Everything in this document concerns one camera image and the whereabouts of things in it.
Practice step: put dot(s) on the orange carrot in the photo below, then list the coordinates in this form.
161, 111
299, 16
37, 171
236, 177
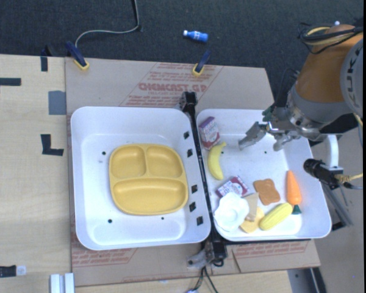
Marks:
293, 188

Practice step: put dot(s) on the yellow divided plate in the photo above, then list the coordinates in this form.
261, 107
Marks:
148, 191

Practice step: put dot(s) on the blue bottle white cap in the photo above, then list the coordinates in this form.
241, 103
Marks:
197, 36

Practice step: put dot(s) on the beige wedge slice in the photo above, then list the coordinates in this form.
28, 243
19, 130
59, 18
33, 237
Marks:
253, 206

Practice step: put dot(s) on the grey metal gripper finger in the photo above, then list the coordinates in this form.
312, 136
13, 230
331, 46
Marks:
280, 142
252, 136

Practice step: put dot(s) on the purple and white carton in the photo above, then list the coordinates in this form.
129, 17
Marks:
209, 133

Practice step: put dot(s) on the white fried egg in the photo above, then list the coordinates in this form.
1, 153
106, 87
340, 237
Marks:
230, 211

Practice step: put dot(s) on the yellow cheese wedge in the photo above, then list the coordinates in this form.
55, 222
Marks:
250, 226

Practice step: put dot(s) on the brown cardboard board red print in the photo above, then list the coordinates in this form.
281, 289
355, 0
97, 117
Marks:
116, 84

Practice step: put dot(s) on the red and white packet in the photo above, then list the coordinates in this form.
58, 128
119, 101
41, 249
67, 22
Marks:
231, 187

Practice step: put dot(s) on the yellow corn cob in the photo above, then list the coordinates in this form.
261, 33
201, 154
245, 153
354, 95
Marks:
276, 216

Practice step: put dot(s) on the brown toast slice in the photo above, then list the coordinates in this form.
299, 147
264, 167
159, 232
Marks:
266, 191

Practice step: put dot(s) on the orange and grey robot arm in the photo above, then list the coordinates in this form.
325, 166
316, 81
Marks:
321, 78

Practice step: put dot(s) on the black cylinder on white bracket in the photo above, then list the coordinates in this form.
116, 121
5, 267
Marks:
318, 169

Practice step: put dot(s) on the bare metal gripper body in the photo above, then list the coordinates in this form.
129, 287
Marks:
292, 124

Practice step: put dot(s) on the white plastic tray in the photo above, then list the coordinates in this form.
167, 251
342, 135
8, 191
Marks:
91, 175
262, 163

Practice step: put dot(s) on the yellow banana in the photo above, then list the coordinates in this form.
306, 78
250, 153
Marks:
215, 163

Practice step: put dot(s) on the thin black rod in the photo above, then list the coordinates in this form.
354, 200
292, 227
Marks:
200, 160

